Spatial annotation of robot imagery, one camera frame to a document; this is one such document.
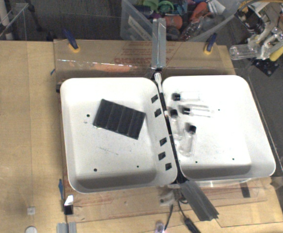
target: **white round object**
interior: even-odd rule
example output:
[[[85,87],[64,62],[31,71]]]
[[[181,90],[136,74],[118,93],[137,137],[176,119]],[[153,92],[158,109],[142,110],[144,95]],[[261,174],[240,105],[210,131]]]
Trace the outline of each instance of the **white round object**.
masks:
[[[25,233],[38,233],[36,228],[34,226],[29,226],[26,230]]]

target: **black cap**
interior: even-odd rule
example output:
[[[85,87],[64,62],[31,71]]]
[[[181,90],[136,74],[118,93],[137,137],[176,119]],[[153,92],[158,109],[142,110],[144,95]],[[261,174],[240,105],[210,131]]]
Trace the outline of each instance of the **black cap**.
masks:
[[[191,109],[190,109],[190,108],[186,108],[186,107],[182,108],[182,113],[183,113],[183,114],[189,115],[190,112],[191,112]]]
[[[178,116],[178,111],[177,110],[171,110],[170,111],[170,116],[173,117],[173,118],[177,117]]]
[[[195,134],[196,133],[196,127],[194,125],[190,125],[189,133],[190,134]]]
[[[179,93],[174,93],[174,94],[172,95],[172,99],[173,99],[174,101],[180,101],[181,95],[180,95]]]

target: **wooden tabletop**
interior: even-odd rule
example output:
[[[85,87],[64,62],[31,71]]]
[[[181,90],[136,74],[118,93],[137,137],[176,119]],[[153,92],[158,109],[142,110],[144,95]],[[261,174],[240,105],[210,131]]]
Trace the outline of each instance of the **wooden tabletop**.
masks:
[[[57,223],[66,221],[58,188],[63,157],[54,68],[51,42],[0,42],[0,233],[24,232],[31,225],[39,233],[56,232]],[[218,206],[217,220],[199,222],[193,211],[185,213],[201,232],[283,233],[283,213],[270,178],[261,184],[265,199]],[[34,215],[27,215],[28,207],[35,207]],[[78,223],[77,232],[154,232],[155,223],[166,222],[167,216]],[[179,212],[172,214],[166,232],[189,232]]]

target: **white pole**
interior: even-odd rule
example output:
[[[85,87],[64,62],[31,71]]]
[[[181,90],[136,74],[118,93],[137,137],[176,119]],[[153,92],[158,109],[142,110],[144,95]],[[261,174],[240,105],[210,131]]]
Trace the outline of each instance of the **white pole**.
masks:
[[[7,11],[6,11],[4,0],[0,0],[0,18],[1,18],[3,26],[7,26],[10,23],[10,20],[7,17]],[[7,40],[13,40],[12,33],[7,33],[5,37]]]

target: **white plastic tray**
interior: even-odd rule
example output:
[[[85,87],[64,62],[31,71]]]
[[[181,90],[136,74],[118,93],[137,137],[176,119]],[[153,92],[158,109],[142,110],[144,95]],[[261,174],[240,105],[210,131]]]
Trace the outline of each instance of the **white plastic tray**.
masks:
[[[89,193],[172,183],[177,168],[156,85],[145,78],[79,78],[61,88],[68,179]],[[105,129],[93,121],[101,99],[146,113],[139,139]],[[162,113],[155,117],[154,112]],[[160,146],[160,140],[167,142]],[[158,155],[165,152],[159,160]]]
[[[184,176],[190,180],[215,181],[267,177],[275,160],[248,83],[238,76],[170,77],[163,82],[166,105],[178,109],[185,103],[172,94],[194,91],[200,105],[209,106],[212,117],[180,115],[181,123],[197,127],[192,157],[178,154]]]

